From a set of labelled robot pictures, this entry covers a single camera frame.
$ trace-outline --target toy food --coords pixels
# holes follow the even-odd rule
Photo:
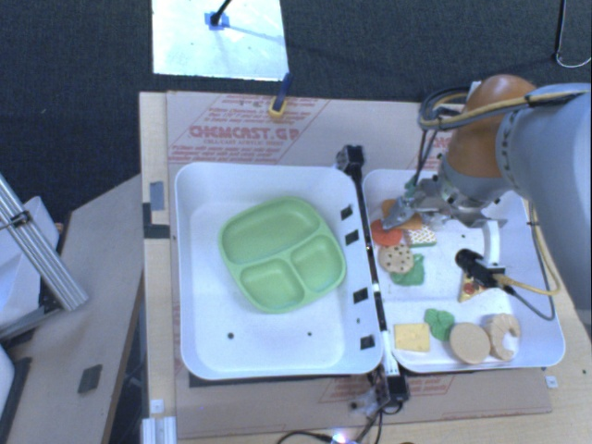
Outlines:
[[[429,330],[435,339],[442,341],[450,339],[450,330],[454,326],[454,316],[451,313],[427,309],[424,320],[429,324]]]
[[[404,351],[429,352],[429,326],[421,324],[396,324],[395,348]]]
[[[372,240],[383,247],[399,245],[403,238],[403,232],[398,228],[384,230],[380,219],[377,219],[370,224],[370,231],[372,232]]]
[[[509,332],[514,337],[520,337],[520,323],[511,314],[496,314],[485,326],[485,331],[491,341],[491,355],[505,362],[512,359],[513,351],[503,346],[503,338]]]
[[[378,262],[389,273],[409,273],[413,268],[413,255],[405,245],[383,247],[378,251]]]
[[[450,332],[450,346],[454,355],[466,364],[481,364],[489,355],[491,342],[487,332],[480,326],[461,322]]]
[[[431,247],[436,245],[436,234],[427,225],[419,230],[404,230],[403,237],[409,247]]]
[[[477,294],[487,291],[487,288],[475,283],[465,274],[462,274],[461,293],[459,294],[459,302],[465,302],[474,298]]]
[[[413,255],[413,268],[408,273],[391,273],[390,279],[400,286],[419,286],[424,284],[424,256],[420,253]]]

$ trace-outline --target wooden table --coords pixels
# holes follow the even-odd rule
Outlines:
[[[167,100],[162,93],[141,95],[142,139],[142,201],[151,201],[151,183],[163,183],[164,203],[151,213],[152,224],[169,224],[167,191]],[[401,105],[401,118],[409,116]],[[173,361],[173,312],[171,299],[170,242],[152,238],[144,243],[145,285],[148,347],[148,396],[159,399],[162,408],[154,408],[154,419],[176,415]],[[565,293],[556,299],[556,306],[566,340],[565,358],[549,368],[546,375],[554,377],[558,387],[549,391],[553,412],[487,419],[438,421],[433,423],[385,425],[382,442],[399,443],[548,443],[592,442],[592,354],[590,341],[579,322],[574,306]],[[346,434],[354,437],[355,430]],[[260,434],[239,437],[182,440],[183,444],[274,443],[281,434]],[[304,444],[309,438],[290,438],[289,443]]]
[[[72,213],[62,258],[90,299],[9,351],[15,361],[32,358],[9,443],[109,441],[142,303],[140,189],[136,177]],[[97,388],[79,393],[82,373],[96,365]]]

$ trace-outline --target cable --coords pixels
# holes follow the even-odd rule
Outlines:
[[[378,414],[378,432],[376,433],[376,438],[374,440],[374,444],[378,444],[380,442],[381,436],[382,436],[382,411]]]
[[[540,266],[541,273],[543,275],[543,280],[545,282],[545,288],[547,289],[547,291],[550,290],[549,278],[547,277],[547,271],[549,271],[551,276],[553,277],[553,280],[555,281],[555,284],[557,285],[556,290],[559,290],[561,282],[559,281],[559,278],[557,277],[554,269],[551,267],[548,257],[545,255],[545,249],[543,248],[542,240],[540,239],[540,236],[538,235],[539,228],[538,228],[537,212],[535,211],[535,207],[533,206],[532,203],[528,203],[528,217],[530,220],[528,224],[530,225],[533,243],[535,244],[536,259],[538,260],[538,264]],[[553,302],[550,295],[549,295],[549,307],[550,307],[551,312],[549,315],[546,315],[546,314],[541,313],[533,304],[531,304],[529,301],[527,301],[526,298],[524,298],[523,296],[518,294],[518,292],[514,288],[512,288],[511,286],[506,286],[503,288],[503,290],[506,291],[511,296],[513,296],[514,298],[516,298],[522,304],[524,304],[528,309],[530,309],[533,313],[538,315],[541,319],[545,319],[546,321],[552,321],[553,319],[555,319],[555,314],[556,314],[555,303]]]
[[[426,165],[427,158],[429,158],[429,154],[432,151],[432,146],[434,146],[434,140],[436,139],[438,134],[439,134],[439,130],[435,129],[434,133],[432,134],[432,137],[429,139],[429,142],[427,143],[427,147],[425,148],[425,152],[423,153],[423,156],[417,165],[420,172],[422,169],[424,169],[424,166]]]
[[[552,321],[553,319],[555,319],[555,304],[553,304],[553,301],[551,300],[550,297],[549,297],[549,303],[551,305],[551,314],[545,315],[545,314],[541,313],[533,304],[528,302],[523,296],[518,294],[518,292],[514,288],[512,288],[511,286],[506,286],[503,288],[503,290],[505,292],[507,292],[508,294],[510,294],[511,296],[513,296],[514,298],[516,298],[518,301],[520,301],[524,306],[526,306],[528,309],[530,309],[533,313],[535,313],[541,319],[545,319],[546,321]]]
[[[394,416],[395,414],[400,413],[402,409],[403,409],[403,401],[399,401],[399,406],[397,407],[397,409],[395,409],[395,411],[387,412],[387,411],[383,410],[382,413],[384,413],[386,416]]]
[[[333,438],[327,434],[311,433],[308,431],[292,431],[282,436],[276,444],[281,444],[286,439],[291,438],[292,436],[308,436],[309,438],[315,438],[317,440],[320,440],[321,442],[329,443],[333,441]]]
[[[559,8],[559,20],[557,22],[557,36],[555,38],[555,53],[553,53],[553,55],[555,56],[555,61],[557,62],[557,64],[559,64],[562,68],[567,68],[567,69],[581,68],[582,66],[585,66],[586,64],[588,64],[590,62],[590,60],[592,60],[592,57],[589,57],[586,61],[584,61],[583,63],[580,63],[580,64],[565,64],[561,60],[561,44],[563,42],[563,29],[565,27],[565,12],[566,12],[566,10],[567,10],[567,0],[561,0],[561,5]]]
[[[509,100],[496,102],[494,104],[483,105],[469,112],[461,113],[458,116],[448,118],[443,118],[441,116],[432,117],[433,109],[431,107],[441,105],[442,102],[440,102],[440,98],[435,102],[429,103],[431,115],[428,115],[425,110],[420,112],[418,124],[422,130],[454,130],[483,118],[503,115],[527,107],[549,104],[564,104],[578,95],[589,92],[590,91],[562,91],[530,95],[527,94],[524,97],[516,97]]]
[[[362,442],[362,439],[364,439],[366,437],[366,434],[368,434],[368,432],[370,431],[370,429],[372,429],[372,426],[376,422],[376,419],[378,418],[378,416],[381,416],[382,415],[382,409],[383,408],[384,408],[384,406],[382,406],[381,408],[379,408],[378,411],[376,411],[376,413],[374,414],[374,416],[371,419],[368,420],[368,422],[366,423],[366,426],[364,426],[364,429],[362,429],[362,431],[360,432],[360,434],[358,434],[356,436],[356,438],[354,439],[355,442]]]
[[[427,131],[422,133],[422,140],[419,143],[419,154],[417,155],[417,169],[415,170],[415,175],[413,176],[413,185],[417,186],[417,182],[419,181],[419,175],[422,172],[422,158],[424,156],[424,146],[426,145],[426,138],[427,138]]]
[[[541,290],[540,288],[535,288],[534,286],[527,285],[525,283],[522,283],[521,281],[517,281],[500,273],[494,274],[493,278],[496,281],[498,281],[498,283],[501,283],[504,286],[516,286],[518,288],[522,288],[523,290],[532,291],[536,294],[543,294],[544,296],[555,296],[558,292],[561,291],[560,288],[557,288],[555,290]]]

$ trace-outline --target green divided plate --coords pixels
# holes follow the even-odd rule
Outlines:
[[[304,306],[345,278],[333,233],[297,197],[279,197],[232,217],[220,229],[218,246],[244,295],[267,313]]]

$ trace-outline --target white tray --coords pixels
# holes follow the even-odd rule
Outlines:
[[[297,196],[325,219],[345,255],[346,277],[326,296],[285,314],[255,308],[218,250],[218,232],[239,212]],[[175,179],[180,349],[206,379],[363,374],[382,357],[369,265],[352,181],[329,167],[195,163]],[[341,220],[341,210],[350,216]],[[359,240],[346,245],[357,230]],[[353,293],[367,289],[367,300]],[[365,347],[372,337],[374,346]]]
[[[370,221],[382,217],[383,201],[403,195],[403,186],[412,175],[412,171],[396,170],[377,170],[368,174],[364,180],[364,196]],[[522,199],[515,193],[508,192],[502,196],[499,204],[492,204],[484,213],[494,219],[508,220],[499,230],[499,259],[500,264],[506,267],[506,274],[524,283],[544,288]],[[422,286],[395,285],[389,273],[376,262],[391,339],[395,324],[424,322],[424,313],[429,308],[452,313],[456,322],[479,325],[483,325],[493,314],[513,314],[520,321],[522,336],[514,339],[508,334],[504,340],[507,348],[516,351],[509,362],[488,357],[479,365],[463,364],[452,355],[448,342],[434,338],[430,338],[430,352],[394,349],[397,361],[418,373],[542,367],[559,362],[564,354],[565,343],[557,318],[552,321],[543,320],[501,290],[489,290],[466,302],[458,302],[462,273],[454,262],[454,256],[462,248],[483,254],[483,231],[480,228],[466,228],[458,221],[449,221],[436,235],[438,242],[435,246],[413,249],[414,253],[422,253],[425,257],[425,283]],[[520,293],[544,314],[550,314],[547,297],[526,290],[520,290]]]

